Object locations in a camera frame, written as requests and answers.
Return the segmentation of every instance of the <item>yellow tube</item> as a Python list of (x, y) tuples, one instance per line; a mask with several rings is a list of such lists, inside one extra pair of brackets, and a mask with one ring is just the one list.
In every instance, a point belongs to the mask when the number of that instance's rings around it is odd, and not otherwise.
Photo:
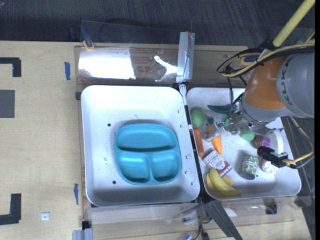
[(295, 29), (295, 27), (299, 24), (299, 22), (306, 16), (308, 11), (314, 6), (316, 0), (304, 0), (300, 7), (295, 11), (289, 21), (285, 24), (280, 33), (273, 40), (273, 45), (275, 47), (280, 47), (287, 37), (291, 34), (291, 32)]

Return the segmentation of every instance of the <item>orange carrot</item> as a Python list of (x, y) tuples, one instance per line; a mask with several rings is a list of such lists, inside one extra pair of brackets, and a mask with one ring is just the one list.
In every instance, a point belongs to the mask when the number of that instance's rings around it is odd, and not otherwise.
[(215, 137), (211, 140), (214, 149), (222, 156), (222, 143), (221, 143), (221, 136)]
[(198, 152), (199, 157), (203, 157), (205, 155), (204, 145), (202, 143), (202, 137), (200, 129), (197, 127), (193, 128), (193, 135), (195, 139), (196, 150)]

